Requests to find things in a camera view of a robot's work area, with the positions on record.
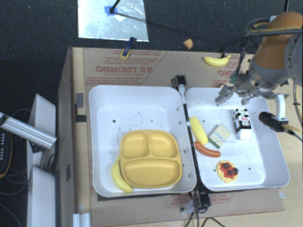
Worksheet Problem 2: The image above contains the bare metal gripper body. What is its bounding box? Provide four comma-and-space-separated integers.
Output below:
233, 71, 278, 100

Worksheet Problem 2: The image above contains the black and white milk carton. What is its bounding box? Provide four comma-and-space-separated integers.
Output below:
232, 108, 252, 140

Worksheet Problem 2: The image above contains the yellow banana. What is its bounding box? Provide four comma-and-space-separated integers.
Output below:
204, 54, 232, 67
111, 156, 134, 193

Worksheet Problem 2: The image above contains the patterned small carton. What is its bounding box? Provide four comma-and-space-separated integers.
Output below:
208, 124, 232, 149

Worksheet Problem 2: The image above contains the yellow corn cob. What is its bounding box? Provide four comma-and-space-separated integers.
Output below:
189, 116, 209, 146

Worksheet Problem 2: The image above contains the thin black and white rod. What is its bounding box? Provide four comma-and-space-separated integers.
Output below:
178, 84, 202, 193

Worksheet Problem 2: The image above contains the white plastic tray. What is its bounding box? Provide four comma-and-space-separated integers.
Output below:
184, 87, 291, 192
89, 85, 197, 198

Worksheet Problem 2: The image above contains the orange sausage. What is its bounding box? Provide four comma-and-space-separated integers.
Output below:
194, 141, 221, 158

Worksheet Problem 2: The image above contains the yellow pasta with red sauce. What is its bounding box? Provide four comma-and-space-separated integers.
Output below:
215, 160, 239, 183

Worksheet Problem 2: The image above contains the brown cardboard board red print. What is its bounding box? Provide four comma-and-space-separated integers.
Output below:
83, 48, 284, 227

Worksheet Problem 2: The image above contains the yellow divided plate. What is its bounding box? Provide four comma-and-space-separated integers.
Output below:
119, 130, 183, 189

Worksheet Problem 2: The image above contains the black cylinder on white bracket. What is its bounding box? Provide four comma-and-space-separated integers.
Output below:
258, 94, 290, 132

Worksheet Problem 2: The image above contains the black block with thin wires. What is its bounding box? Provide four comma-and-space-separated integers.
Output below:
189, 185, 211, 214
171, 75, 188, 88

